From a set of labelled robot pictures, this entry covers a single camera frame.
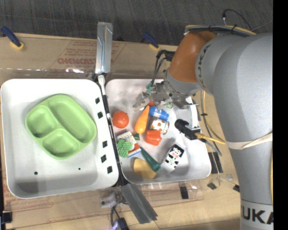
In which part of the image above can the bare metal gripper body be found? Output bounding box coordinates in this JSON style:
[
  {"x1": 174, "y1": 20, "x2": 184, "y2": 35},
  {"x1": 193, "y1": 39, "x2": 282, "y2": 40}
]
[{"x1": 148, "y1": 80, "x2": 195, "y2": 110}]

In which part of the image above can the orange carrot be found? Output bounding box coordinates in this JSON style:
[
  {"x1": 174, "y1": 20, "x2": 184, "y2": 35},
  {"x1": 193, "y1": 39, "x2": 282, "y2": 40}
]
[{"x1": 133, "y1": 105, "x2": 150, "y2": 141}]

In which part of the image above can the blue bottle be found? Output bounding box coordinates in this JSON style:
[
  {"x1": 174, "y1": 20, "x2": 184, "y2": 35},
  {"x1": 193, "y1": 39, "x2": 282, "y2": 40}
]
[{"x1": 148, "y1": 105, "x2": 170, "y2": 122}]

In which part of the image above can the red tomato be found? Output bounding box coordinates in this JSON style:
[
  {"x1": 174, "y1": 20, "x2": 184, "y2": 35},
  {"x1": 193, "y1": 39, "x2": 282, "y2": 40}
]
[{"x1": 111, "y1": 110, "x2": 130, "y2": 129}]

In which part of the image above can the white can coloured print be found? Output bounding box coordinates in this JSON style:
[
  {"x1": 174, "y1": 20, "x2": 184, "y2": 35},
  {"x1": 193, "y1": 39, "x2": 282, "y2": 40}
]
[{"x1": 149, "y1": 118, "x2": 170, "y2": 136}]

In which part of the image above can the white carton colourful print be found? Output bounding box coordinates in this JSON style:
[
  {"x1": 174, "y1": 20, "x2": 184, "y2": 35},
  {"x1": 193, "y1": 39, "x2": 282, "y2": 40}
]
[{"x1": 116, "y1": 131, "x2": 142, "y2": 159}]

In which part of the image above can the orange bell pepper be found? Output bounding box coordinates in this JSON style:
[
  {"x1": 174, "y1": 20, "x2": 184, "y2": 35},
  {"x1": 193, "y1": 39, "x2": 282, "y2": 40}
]
[{"x1": 144, "y1": 129, "x2": 162, "y2": 147}]

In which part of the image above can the dark green cucumber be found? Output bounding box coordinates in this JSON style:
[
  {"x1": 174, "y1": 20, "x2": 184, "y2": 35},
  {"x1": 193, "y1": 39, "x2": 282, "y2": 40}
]
[{"x1": 140, "y1": 147, "x2": 163, "y2": 173}]

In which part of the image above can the cow print milk carton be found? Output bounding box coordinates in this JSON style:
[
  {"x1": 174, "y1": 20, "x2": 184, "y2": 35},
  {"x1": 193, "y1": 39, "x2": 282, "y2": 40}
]
[{"x1": 161, "y1": 144, "x2": 186, "y2": 173}]

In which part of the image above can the yellow potato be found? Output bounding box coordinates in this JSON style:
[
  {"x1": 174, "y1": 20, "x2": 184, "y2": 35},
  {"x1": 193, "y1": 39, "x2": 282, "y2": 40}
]
[{"x1": 133, "y1": 158, "x2": 157, "y2": 180}]

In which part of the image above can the white plastic tray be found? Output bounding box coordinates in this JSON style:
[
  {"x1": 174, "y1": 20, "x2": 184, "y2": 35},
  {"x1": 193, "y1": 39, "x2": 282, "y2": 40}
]
[
  {"x1": 105, "y1": 78, "x2": 212, "y2": 185},
  {"x1": 0, "y1": 78, "x2": 120, "y2": 199}
]

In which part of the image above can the green divided plate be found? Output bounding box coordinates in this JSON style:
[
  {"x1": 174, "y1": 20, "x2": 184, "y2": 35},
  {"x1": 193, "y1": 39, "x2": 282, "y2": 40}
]
[{"x1": 24, "y1": 93, "x2": 98, "y2": 161}]

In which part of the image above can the brown cardboard board red print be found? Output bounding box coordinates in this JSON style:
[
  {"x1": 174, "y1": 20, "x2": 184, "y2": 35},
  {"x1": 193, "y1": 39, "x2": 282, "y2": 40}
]
[{"x1": 0, "y1": 32, "x2": 241, "y2": 230}]

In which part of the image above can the black cylinder on white bracket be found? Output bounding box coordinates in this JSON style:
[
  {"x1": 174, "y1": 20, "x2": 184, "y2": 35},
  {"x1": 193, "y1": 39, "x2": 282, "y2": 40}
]
[{"x1": 174, "y1": 103, "x2": 203, "y2": 141}]

